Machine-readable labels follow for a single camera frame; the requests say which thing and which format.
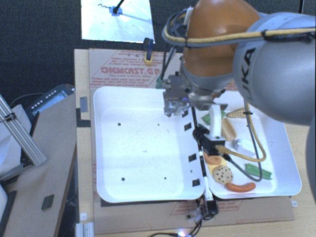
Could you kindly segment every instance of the cardboard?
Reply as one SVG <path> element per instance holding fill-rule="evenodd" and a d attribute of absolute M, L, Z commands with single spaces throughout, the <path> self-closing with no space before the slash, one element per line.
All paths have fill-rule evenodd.
<path fill-rule="evenodd" d="M 90 66 L 90 113 L 93 111 L 93 94 L 99 87 L 135 86 L 155 87 L 160 74 L 163 53 L 154 52 L 153 62 L 145 64 L 145 52 L 91 49 Z M 179 70 L 180 57 L 175 54 L 165 78 Z M 230 83 L 227 90 L 236 90 Z M 175 228 L 191 228 L 195 222 L 187 216 L 197 208 L 195 201 L 147 202 L 129 204 L 102 203 L 96 190 L 96 159 L 94 117 L 91 115 L 91 141 L 93 163 L 94 230 L 96 234 L 123 233 Z M 288 197 L 263 197 L 218 201 L 219 214 L 203 226 L 249 224 L 294 220 Z"/>

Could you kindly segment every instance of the hot dog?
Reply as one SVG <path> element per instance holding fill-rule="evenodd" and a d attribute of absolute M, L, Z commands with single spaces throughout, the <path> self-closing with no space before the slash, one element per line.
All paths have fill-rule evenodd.
<path fill-rule="evenodd" d="M 253 182 L 247 183 L 244 185 L 236 185 L 236 184 L 232 184 L 232 183 L 227 183 L 226 188 L 232 192 L 243 193 L 243 192 L 249 192 L 249 191 L 253 190 L 254 188 L 256 188 L 256 184 Z"/>

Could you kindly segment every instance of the cookie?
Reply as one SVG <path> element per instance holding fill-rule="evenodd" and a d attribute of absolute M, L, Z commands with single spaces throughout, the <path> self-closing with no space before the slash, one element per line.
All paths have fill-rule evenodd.
<path fill-rule="evenodd" d="M 219 165 L 213 169 L 213 178 L 219 184 L 225 185 L 233 180 L 233 174 L 227 166 Z"/>

